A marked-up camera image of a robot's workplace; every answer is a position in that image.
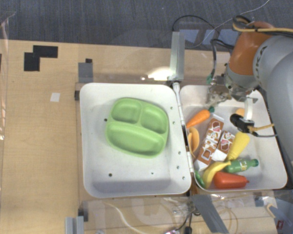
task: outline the toy carrot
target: toy carrot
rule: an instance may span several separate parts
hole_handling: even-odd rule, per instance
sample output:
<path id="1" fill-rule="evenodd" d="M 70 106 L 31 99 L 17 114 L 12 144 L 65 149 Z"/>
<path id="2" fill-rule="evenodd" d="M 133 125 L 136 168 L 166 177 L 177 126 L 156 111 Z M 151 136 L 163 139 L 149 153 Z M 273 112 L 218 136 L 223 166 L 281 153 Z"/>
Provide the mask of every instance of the toy carrot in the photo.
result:
<path id="1" fill-rule="evenodd" d="M 187 123 L 187 128 L 197 125 L 210 117 L 210 112 L 207 109 L 203 109 L 198 112 L 189 122 Z"/>

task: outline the wooden surface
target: wooden surface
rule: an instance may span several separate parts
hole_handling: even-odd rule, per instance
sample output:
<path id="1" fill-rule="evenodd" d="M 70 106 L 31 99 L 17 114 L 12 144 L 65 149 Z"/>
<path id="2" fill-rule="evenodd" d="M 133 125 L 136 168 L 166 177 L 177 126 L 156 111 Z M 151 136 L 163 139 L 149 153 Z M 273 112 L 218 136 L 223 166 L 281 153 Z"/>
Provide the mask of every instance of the wooden surface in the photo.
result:
<path id="1" fill-rule="evenodd" d="M 33 52 L 34 44 L 58 46 L 58 58 L 41 58 L 40 72 L 25 72 L 24 53 Z M 62 234 L 65 217 L 77 215 L 81 184 L 74 91 L 78 63 L 86 58 L 93 59 L 95 80 L 139 80 L 152 69 L 168 67 L 170 50 L 9 41 L 0 234 Z M 211 52 L 186 51 L 185 58 L 186 77 L 204 82 L 212 67 Z M 52 93 L 60 93 L 59 102 L 50 101 Z M 266 214 L 241 219 L 238 230 L 252 226 L 260 231 L 254 233 L 275 233 L 271 221 Z M 170 227 L 139 226 L 136 231 L 123 226 L 106 233 L 157 233 Z M 202 218 L 193 220 L 193 233 L 209 233 Z"/>

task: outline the green divided tray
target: green divided tray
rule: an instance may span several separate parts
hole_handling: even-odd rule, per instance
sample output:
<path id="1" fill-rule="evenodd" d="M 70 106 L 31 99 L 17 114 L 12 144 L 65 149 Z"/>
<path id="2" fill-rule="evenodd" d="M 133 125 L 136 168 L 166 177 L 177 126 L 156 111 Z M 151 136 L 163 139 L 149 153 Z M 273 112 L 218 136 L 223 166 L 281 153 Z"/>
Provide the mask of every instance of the green divided tray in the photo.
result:
<path id="1" fill-rule="evenodd" d="M 122 98 L 112 106 L 105 137 L 119 151 L 152 158 L 166 146 L 168 129 L 163 109 L 139 99 Z"/>

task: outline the yellow banana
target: yellow banana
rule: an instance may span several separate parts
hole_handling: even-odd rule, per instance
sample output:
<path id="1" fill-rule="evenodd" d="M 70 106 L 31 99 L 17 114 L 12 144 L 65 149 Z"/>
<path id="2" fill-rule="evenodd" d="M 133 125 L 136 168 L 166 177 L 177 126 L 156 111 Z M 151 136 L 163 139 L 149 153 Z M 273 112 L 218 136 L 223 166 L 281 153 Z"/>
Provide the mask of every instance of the yellow banana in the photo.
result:
<path id="1" fill-rule="evenodd" d="M 213 164 L 211 164 L 209 167 L 207 167 L 207 169 L 204 171 L 202 179 L 204 181 L 205 184 L 205 188 L 208 189 L 211 181 L 214 178 L 214 175 L 216 172 L 224 169 L 226 166 L 231 165 L 231 162 L 215 162 Z"/>

